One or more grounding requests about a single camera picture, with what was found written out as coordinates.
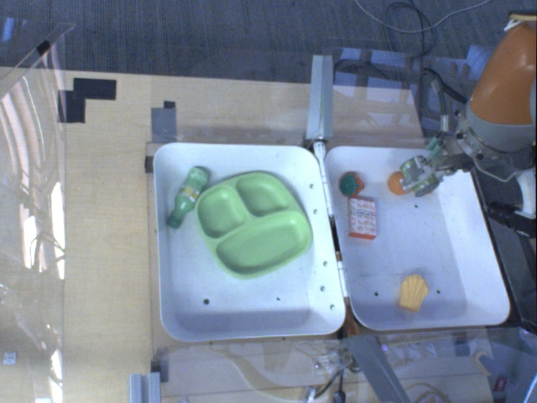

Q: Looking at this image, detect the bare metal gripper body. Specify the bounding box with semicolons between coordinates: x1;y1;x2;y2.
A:
431;118;526;183

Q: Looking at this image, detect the orange ball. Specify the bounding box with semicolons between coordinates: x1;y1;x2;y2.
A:
386;170;411;196

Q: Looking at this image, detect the orange and green toy fruit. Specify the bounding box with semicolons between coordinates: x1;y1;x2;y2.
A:
338;170;366;198

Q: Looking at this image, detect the white plastic tray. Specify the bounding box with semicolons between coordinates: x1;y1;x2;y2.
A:
152;142;347;343
324;145;512;332

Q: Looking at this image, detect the orange and white carton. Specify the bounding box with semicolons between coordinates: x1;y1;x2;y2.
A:
347;195;378;240

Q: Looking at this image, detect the yellow shell-shaped biscuit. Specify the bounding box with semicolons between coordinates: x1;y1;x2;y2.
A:
398;273;430;313

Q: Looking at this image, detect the green divided plate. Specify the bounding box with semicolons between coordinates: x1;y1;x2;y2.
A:
194;170;314;281

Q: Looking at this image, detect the green plastic bottle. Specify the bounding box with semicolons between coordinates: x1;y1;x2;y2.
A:
165;165;211;230

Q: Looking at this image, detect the black cylinder on white bracket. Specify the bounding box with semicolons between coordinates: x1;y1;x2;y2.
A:
486;169;537;238

